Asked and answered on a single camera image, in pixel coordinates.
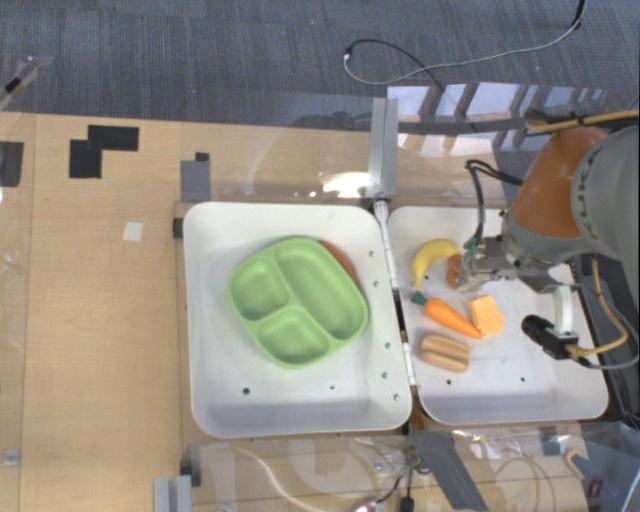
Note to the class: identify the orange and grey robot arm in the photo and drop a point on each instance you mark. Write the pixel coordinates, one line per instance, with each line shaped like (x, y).
(560, 200)

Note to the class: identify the white plastic tray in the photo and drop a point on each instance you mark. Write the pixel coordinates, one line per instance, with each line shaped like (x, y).
(300, 400)
(515, 390)

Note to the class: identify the red sausage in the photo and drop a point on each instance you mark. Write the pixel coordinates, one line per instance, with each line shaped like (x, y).
(345, 260)

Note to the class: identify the orange cheese wedge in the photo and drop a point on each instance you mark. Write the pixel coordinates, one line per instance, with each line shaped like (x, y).
(486, 315)

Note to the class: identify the orange carrot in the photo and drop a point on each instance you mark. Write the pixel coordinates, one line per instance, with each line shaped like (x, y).
(447, 316)

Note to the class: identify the tan bread loaf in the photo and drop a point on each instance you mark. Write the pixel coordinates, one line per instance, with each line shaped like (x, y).
(444, 353)

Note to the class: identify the green divided plate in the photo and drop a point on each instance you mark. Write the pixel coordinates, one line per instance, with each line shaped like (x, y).
(300, 300)

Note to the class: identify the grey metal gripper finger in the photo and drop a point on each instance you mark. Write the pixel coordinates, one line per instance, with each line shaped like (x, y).
(466, 264)
(470, 285)

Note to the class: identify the yellow banana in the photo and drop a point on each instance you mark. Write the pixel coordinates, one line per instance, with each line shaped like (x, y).
(425, 257)

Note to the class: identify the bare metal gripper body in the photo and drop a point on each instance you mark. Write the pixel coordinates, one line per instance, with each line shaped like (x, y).
(500, 262)

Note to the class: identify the black cylinder on white bracket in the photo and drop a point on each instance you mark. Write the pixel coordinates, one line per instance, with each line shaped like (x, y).
(545, 335)

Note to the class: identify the brown pretzel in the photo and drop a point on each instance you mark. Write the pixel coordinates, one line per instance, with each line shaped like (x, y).
(452, 275)

